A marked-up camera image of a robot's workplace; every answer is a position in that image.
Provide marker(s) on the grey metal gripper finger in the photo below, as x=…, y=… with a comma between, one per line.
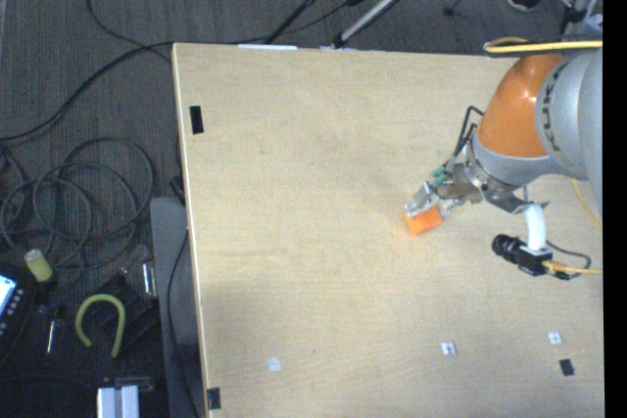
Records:
x=422, y=200
x=448, y=206

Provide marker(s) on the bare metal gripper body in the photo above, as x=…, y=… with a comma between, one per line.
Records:
x=465, y=186

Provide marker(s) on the orange cube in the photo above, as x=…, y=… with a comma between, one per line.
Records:
x=423, y=222

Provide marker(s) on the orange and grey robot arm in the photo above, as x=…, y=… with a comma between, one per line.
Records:
x=563, y=112

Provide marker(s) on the pale wood board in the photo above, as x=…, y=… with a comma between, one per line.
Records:
x=318, y=210

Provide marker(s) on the green bent tube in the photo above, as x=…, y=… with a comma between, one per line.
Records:
x=120, y=315

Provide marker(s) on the small yellow bottle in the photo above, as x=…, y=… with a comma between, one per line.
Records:
x=38, y=265

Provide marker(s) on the black cylinder on white bracket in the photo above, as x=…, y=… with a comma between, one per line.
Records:
x=526, y=257

